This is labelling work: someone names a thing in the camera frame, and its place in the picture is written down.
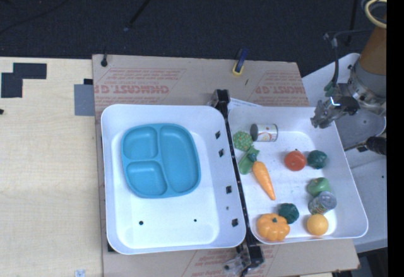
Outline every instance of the orange carrot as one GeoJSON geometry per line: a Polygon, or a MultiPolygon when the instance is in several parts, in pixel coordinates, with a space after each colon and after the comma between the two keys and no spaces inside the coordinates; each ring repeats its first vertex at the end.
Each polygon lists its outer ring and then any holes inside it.
{"type": "Polygon", "coordinates": [[[267,193],[270,199],[274,201],[276,199],[275,192],[273,190],[270,173],[268,173],[265,164],[259,161],[255,161],[252,164],[253,164],[252,172],[257,178],[258,183],[261,185],[261,187],[264,189],[264,191],[267,193]]]}

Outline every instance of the red tomato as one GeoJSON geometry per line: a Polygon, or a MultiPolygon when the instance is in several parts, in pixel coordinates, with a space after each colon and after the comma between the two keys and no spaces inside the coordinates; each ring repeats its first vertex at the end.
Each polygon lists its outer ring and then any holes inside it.
{"type": "Polygon", "coordinates": [[[299,150],[288,153],[283,161],[285,166],[294,172],[303,169],[306,165],[306,158],[299,150]]]}

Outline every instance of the toy carrot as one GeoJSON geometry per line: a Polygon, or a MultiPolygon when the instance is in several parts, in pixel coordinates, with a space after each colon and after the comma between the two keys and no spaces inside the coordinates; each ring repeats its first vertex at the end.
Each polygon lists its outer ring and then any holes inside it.
{"type": "Polygon", "coordinates": [[[263,162],[257,161],[256,155],[254,153],[249,154],[248,157],[254,162],[252,165],[252,172],[257,178],[258,183],[261,185],[270,199],[274,201],[276,199],[275,192],[273,190],[270,173],[268,173],[265,164],[263,162]]]}

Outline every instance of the can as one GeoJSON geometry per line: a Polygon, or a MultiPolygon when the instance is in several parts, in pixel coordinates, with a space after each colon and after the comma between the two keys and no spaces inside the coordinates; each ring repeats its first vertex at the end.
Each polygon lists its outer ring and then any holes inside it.
{"type": "Polygon", "coordinates": [[[331,211],[336,206],[336,198],[333,193],[324,191],[318,194],[309,202],[309,211],[311,214],[324,214],[331,211]]]}
{"type": "Polygon", "coordinates": [[[276,124],[253,124],[250,128],[253,141],[276,141],[278,139],[278,127],[276,124]]]}

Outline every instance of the dark backdrop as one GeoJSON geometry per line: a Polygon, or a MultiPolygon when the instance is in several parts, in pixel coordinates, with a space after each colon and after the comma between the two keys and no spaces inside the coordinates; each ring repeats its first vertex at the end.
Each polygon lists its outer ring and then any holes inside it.
{"type": "MultiPolygon", "coordinates": [[[[371,30],[358,0],[0,0],[0,55],[90,59],[92,54],[297,62],[305,76],[333,60],[323,34],[371,30]],[[353,27],[351,15],[356,9],[353,27]]],[[[361,52],[370,32],[341,38],[361,52]]]]}

